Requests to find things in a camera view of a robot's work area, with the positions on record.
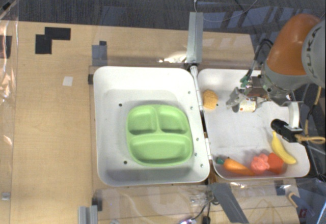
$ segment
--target gray metal bracket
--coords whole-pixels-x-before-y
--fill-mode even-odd
[[[202,62],[204,15],[202,12],[190,12],[188,27],[188,45],[186,63]]]
[[[91,207],[79,207],[78,224],[98,224],[97,205]]]

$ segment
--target orange carrot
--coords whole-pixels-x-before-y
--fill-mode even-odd
[[[269,171],[276,174],[282,173],[284,161],[275,153],[269,154],[267,162],[269,164],[269,169],[268,169]]]
[[[241,175],[249,175],[249,176],[255,175],[252,170],[250,170],[246,166],[244,166],[241,163],[239,163],[235,160],[232,160],[230,158],[227,158],[224,161],[223,166],[226,170],[233,172],[233,173],[237,173],[237,174],[241,174]]]

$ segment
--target green plate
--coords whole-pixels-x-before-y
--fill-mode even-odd
[[[187,116],[174,106],[137,106],[130,110],[126,128],[129,152],[141,165],[177,165],[193,153]]]

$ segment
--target yellow banana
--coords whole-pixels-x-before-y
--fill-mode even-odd
[[[276,136],[276,132],[273,131],[273,140],[271,142],[271,147],[274,151],[274,153],[279,156],[285,163],[287,164],[294,164],[296,163],[296,159],[288,154],[287,151],[285,151],[281,141]]]

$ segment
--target yellow object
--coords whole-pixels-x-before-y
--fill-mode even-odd
[[[219,100],[218,96],[212,90],[206,90],[203,93],[203,101],[204,101],[203,105],[205,108],[215,109],[218,100]]]
[[[273,131],[273,140],[271,142],[271,148],[273,149],[274,153],[279,156],[286,164],[296,163],[296,159],[287,151],[285,151],[281,141],[276,136],[275,131]]]

